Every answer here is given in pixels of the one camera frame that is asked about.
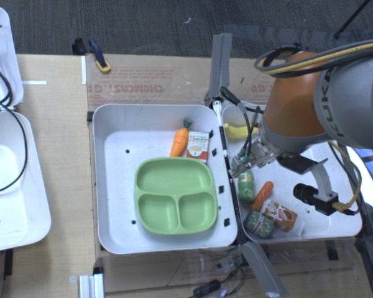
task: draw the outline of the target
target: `green divided plate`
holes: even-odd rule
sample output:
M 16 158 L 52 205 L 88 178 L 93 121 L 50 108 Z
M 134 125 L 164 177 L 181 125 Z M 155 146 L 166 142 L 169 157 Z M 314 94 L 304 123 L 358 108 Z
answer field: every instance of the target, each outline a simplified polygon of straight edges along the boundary
M 153 233 L 198 233 L 217 219 L 213 176 L 197 159 L 165 157 L 143 162 L 136 173 L 135 197 L 139 219 Z

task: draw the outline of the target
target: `orange carrot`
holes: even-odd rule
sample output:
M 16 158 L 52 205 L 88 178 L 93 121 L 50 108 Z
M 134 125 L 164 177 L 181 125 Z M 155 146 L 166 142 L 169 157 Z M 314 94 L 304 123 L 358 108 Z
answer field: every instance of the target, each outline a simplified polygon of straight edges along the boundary
M 184 119 L 184 127 L 178 129 L 174 135 L 173 145 L 170 156 L 181 156 L 188 144 L 188 128 L 192 122 Z
M 265 199 L 268 198 L 273 188 L 274 188 L 274 184 L 271 181 L 265 182 L 260 192 L 258 193 L 258 195 L 256 195 L 256 198 L 254 199 L 254 201 L 251 202 L 249 206 L 250 210 L 255 210 L 257 212 L 260 212 L 260 209 Z

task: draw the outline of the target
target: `green can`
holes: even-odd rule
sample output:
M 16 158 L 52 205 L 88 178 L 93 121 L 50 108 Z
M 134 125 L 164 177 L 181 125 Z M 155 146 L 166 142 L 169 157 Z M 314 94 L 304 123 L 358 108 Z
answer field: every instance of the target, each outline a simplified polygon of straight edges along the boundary
M 258 213 L 257 211 L 250 211 L 243 222 L 244 228 L 249 232 L 257 234 L 262 238 L 270 237 L 274 229 L 274 221 L 268 217 Z
M 240 203 L 251 203 L 256 198 L 254 194 L 254 179 L 251 169 L 247 169 L 237 177 L 237 198 Z

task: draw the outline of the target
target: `yellow banana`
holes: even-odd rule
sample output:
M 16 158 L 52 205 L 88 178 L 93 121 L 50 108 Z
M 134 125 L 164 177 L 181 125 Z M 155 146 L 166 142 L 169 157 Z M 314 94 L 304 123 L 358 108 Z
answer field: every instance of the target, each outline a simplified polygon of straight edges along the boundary
M 247 126 L 234 127 L 229 124 L 224 124 L 226 136 L 231 139 L 242 139 L 247 137 Z

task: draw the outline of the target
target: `dark floor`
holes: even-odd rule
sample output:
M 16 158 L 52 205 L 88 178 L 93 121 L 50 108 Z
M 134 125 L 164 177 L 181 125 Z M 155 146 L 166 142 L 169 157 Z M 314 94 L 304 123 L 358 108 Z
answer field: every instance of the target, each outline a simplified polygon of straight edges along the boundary
M 373 38 L 373 0 L 0 0 L 17 53 L 71 55 L 81 37 L 104 53 L 211 56 L 212 38 L 233 33 L 232 57 L 257 58 L 281 45 L 322 51 Z

